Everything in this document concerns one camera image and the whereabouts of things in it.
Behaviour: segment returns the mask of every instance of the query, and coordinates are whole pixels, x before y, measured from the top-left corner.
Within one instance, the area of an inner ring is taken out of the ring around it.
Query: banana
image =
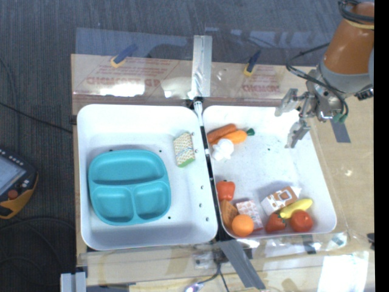
[[[282,218],[291,218],[292,214],[296,210],[306,210],[308,209],[313,203],[312,199],[305,198],[297,200],[296,202],[293,202],[292,204],[283,207],[280,210],[280,217]]]

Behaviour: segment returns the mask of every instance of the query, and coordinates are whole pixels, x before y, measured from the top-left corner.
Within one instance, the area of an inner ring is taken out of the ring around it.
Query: white plastic tray
[[[200,127],[195,113],[179,106],[88,105],[77,116],[80,161],[81,235],[96,250],[204,243],[218,228]],[[173,139],[193,133],[196,159],[176,165]],[[171,186],[171,207],[162,218],[113,226],[95,214],[88,195],[92,159],[109,150],[139,148],[163,160]]]
[[[274,112],[275,108],[271,107],[246,106],[210,106],[204,110],[203,121],[207,133],[228,123],[235,123],[243,130],[255,130],[254,136],[235,145],[231,159],[212,159],[215,183],[223,179],[233,181],[236,189],[232,203],[254,200],[264,225],[268,216],[261,208],[260,201],[286,186],[300,187],[299,198],[313,200],[308,212],[315,224],[307,234],[331,232],[336,226],[336,213],[311,135],[306,134],[295,148],[285,148],[289,130],[298,120],[298,113],[292,111],[275,117]],[[296,233],[287,225],[283,231],[268,234],[263,229],[246,238],[279,235]]]

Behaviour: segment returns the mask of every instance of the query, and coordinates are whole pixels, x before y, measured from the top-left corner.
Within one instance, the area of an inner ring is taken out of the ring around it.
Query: strawberry
[[[285,227],[285,220],[280,217],[280,214],[272,213],[269,217],[269,221],[267,221],[265,230],[266,232],[280,231],[282,229],[285,229]]]

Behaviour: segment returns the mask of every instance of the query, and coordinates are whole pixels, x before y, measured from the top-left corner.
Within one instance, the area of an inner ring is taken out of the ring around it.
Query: teal divided plate
[[[88,188],[96,215],[111,225],[154,221],[170,208],[165,164],[148,150],[116,150],[98,155],[89,166]]]

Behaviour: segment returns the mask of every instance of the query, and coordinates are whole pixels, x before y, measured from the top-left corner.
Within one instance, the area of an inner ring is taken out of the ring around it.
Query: black and orange device
[[[15,216],[29,202],[37,182],[35,167],[0,146],[0,218]]]

